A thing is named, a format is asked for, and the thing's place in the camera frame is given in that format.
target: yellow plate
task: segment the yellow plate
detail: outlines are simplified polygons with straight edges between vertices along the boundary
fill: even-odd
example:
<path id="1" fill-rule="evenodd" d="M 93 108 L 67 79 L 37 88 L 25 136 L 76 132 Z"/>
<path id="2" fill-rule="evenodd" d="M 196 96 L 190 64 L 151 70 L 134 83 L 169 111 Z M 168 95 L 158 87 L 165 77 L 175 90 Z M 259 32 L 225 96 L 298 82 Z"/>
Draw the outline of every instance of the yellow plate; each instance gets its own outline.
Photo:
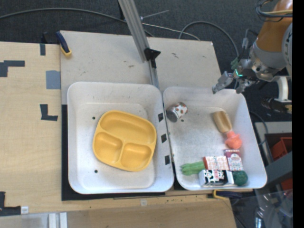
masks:
<path id="1" fill-rule="evenodd" d="M 101 162 L 126 170 L 145 169 L 154 154 L 156 129 L 148 120 L 122 111 L 102 115 L 93 139 L 93 151 Z"/>

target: wooden surface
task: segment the wooden surface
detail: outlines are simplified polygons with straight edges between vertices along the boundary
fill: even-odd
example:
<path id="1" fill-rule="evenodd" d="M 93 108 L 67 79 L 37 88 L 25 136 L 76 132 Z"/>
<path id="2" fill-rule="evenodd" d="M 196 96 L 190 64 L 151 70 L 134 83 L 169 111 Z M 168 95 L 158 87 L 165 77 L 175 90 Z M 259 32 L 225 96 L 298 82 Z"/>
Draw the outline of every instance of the wooden surface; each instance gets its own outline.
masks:
<path id="1" fill-rule="evenodd" d="M 30 213 L 106 208 L 103 217 L 109 217 L 109 224 L 115 227 L 128 220 L 126 224 L 131 227 L 129 215 L 134 214 L 134 208 L 141 209 L 145 200 L 149 209 L 143 212 L 149 212 L 143 224 L 158 213 L 160 222 L 176 225 L 178 219 L 172 218 L 175 211 L 185 211 L 190 220 L 195 216 L 202 220 L 201 212 L 193 213 L 192 207 L 199 207 L 206 212 L 209 224 L 218 220 L 218 214 L 226 227 L 235 227 L 229 202 L 206 199 L 205 193 L 210 191 L 171 189 L 162 197 L 61 201 L 61 91 L 46 88 L 46 71 L 60 71 L 59 46 L 46 45 L 46 55 L 41 56 L 39 44 L 0 42 L 0 52 L 0 62 L 25 61 L 25 67 L 9 67 L 8 77 L 0 77 L 0 191 L 6 192 L 6 207 L 28 206 Z M 48 114 L 58 115 L 58 120 L 41 120 L 40 104 L 48 104 Z M 187 204 L 193 214 L 187 215 Z M 162 212 L 169 212 L 169 207 L 173 208 L 171 218 Z M 115 212 L 124 219 L 110 218 L 111 208 L 119 208 Z"/>

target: red and white box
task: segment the red and white box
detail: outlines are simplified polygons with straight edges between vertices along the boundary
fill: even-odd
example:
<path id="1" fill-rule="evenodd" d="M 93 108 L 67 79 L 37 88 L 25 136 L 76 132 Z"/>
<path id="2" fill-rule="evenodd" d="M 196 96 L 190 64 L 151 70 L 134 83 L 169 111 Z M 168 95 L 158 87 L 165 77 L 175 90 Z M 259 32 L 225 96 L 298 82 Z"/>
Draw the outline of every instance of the red and white box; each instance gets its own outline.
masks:
<path id="1" fill-rule="evenodd" d="M 203 157 L 203 161 L 206 170 L 229 170 L 225 156 L 205 156 Z"/>
<path id="2" fill-rule="evenodd" d="M 224 150 L 230 171 L 243 171 L 243 163 L 239 150 Z"/>

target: wooden table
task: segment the wooden table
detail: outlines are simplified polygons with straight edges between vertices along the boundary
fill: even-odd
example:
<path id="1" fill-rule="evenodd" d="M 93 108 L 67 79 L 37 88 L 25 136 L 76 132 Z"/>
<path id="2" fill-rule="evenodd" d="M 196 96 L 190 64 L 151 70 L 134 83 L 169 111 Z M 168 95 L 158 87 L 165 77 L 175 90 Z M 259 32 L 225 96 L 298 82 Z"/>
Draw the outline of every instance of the wooden table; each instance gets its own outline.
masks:
<path id="1" fill-rule="evenodd" d="M 119 217 L 132 222 L 130 216 L 140 211 L 143 212 L 139 219 L 141 222 L 155 216 L 159 217 L 155 222 L 162 220 L 164 224 L 177 224 L 183 219 L 185 226 L 204 221 L 207 227 L 235 227 L 229 200 L 208 199 L 206 193 L 210 191 L 177 191 L 172 188 L 160 197 L 62 201 L 61 90 L 46 87 L 46 72 L 59 72 L 62 56 L 59 45 L 43 45 L 45 55 L 40 46 L 0 42 L 0 63 L 25 62 L 23 67 L 8 66 L 7 76 L 0 77 L 0 191 L 6 192 L 6 207 L 28 206 L 30 213 L 81 210 L 81 215 L 87 212 L 98 215 L 97 210 L 102 209 L 104 217 L 113 225 L 120 223 L 118 213 Z M 213 59 L 209 67 L 215 67 L 216 75 L 213 77 L 218 78 L 220 73 L 215 53 L 213 50 L 210 53 Z M 168 86 L 162 77 L 160 85 Z M 41 119 L 41 104 L 48 105 L 48 115 L 58 116 L 56 121 Z M 71 217 L 73 215 L 73 222 L 81 223 L 77 221 L 79 216 L 71 213 Z"/>

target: black bracket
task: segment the black bracket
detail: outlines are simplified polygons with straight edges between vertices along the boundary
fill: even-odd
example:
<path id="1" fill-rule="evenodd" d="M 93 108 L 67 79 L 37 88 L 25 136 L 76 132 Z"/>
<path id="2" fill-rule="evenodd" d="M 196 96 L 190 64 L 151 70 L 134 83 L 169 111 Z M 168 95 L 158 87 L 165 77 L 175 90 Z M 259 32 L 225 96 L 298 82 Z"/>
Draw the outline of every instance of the black bracket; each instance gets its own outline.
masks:
<path id="1" fill-rule="evenodd" d="M 157 58 L 157 56 L 160 54 L 161 52 L 160 51 L 156 51 L 156 50 L 153 50 L 153 49 L 150 49 L 150 48 L 146 48 L 144 50 L 144 54 L 146 56 L 146 59 L 149 61 L 151 61 L 152 63 L 152 67 L 153 68 L 156 68 L 156 63 L 155 63 L 155 59 Z"/>
<path id="2" fill-rule="evenodd" d="M 5 192 L 0 192 L 0 216 L 20 215 L 21 206 L 4 207 Z"/>

